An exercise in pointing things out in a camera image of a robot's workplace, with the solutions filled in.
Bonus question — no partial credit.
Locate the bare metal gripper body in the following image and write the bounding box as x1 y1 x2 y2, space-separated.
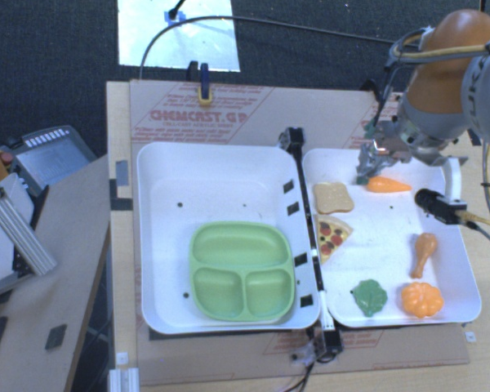
373 119 448 167

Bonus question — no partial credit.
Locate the green divided plate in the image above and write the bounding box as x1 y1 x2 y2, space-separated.
188 220 297 323

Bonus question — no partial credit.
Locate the black block with thin wires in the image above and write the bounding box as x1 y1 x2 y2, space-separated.
313 327 345 363
278 127 305 152

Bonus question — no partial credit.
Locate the green broccoli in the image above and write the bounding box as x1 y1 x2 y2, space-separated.
350 278 390 319

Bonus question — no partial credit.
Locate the thin black and white rod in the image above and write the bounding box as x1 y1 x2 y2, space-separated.
290 139 336 331

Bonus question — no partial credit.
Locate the black cylinder on white bracket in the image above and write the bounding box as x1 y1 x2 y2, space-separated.
414 156 470 225

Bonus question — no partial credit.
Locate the tan bread slice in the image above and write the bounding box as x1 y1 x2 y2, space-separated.
313 181 355 216

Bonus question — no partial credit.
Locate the brown cardboard board red print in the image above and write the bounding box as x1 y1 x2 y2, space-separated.
128 78 471 387

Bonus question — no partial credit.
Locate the white plastic tray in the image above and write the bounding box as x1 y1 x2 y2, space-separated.
301 148 483 329
136 141 323 336

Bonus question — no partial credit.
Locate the pizza slice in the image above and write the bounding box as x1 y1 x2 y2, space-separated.
313 213 354 266

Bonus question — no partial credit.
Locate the orange carrot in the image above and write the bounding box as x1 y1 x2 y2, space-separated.
355 174 413 194

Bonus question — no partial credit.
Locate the orange pumpkin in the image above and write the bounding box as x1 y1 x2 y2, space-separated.
400 281 445 319

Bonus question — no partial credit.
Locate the orange chicken drumstick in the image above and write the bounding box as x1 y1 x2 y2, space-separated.
410 232 439 280

